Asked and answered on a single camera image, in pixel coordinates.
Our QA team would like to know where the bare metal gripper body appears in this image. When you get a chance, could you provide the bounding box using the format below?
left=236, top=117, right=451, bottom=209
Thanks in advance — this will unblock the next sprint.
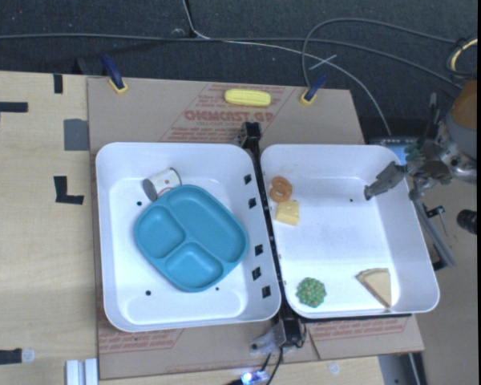
left=403, top=133, right=479, bottom=188

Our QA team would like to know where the white plastic tray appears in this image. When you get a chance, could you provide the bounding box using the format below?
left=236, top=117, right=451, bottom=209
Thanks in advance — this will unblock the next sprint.
left=95, top=141, right=283, bottom=334
left=260, top=143, right=442, bottom=320

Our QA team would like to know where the tan pie slice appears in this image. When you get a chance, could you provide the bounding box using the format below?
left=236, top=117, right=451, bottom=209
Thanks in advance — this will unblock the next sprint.
left=355, top=267, right=394, bottom=309

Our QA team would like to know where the yellow cheese wedge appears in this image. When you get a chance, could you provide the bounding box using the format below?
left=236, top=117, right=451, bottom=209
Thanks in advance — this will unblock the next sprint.
left=273, top=199, right=301, bottom=228

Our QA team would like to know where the orange pretzel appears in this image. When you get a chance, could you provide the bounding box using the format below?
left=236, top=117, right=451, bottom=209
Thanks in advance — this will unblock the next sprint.
left=269, top=176, right=294, bottom=205

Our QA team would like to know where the thin black rod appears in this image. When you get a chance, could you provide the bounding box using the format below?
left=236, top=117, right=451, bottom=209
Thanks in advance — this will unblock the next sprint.
left=249, top=134, right=294, bottom=328

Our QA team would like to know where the green peas pile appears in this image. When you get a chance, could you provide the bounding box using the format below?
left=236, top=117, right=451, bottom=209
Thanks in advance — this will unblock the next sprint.
left=295, top=277, right=327, bottom=309

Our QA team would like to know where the yellow corn cob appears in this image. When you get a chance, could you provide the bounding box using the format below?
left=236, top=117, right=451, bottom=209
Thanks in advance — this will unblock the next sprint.
left=224, top=88, right=273, bottom=108

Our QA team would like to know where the blue divided plate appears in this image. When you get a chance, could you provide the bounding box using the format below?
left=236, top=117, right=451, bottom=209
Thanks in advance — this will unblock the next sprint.
left=133, top=183, right=250, bottom=294

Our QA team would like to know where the white can with orange dots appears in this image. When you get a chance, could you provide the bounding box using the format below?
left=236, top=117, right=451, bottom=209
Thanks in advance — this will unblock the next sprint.
left=141, top=167, right=183, bottom=202

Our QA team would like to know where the brown cardboard board red print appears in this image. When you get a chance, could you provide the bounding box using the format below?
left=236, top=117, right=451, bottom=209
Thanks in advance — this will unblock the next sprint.
left=86, top=76, right=426, bottom=380

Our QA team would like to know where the black cylinder on white bracket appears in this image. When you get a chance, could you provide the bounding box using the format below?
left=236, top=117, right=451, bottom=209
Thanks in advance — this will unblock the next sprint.
left=455, top=209, right=479, bottom=236

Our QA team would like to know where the black block with thin wires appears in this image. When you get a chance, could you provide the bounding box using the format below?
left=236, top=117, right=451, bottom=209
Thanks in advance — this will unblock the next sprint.
left=232, top=121, right=263, bottom=149
left=279, top=318, right=307, bottom=349

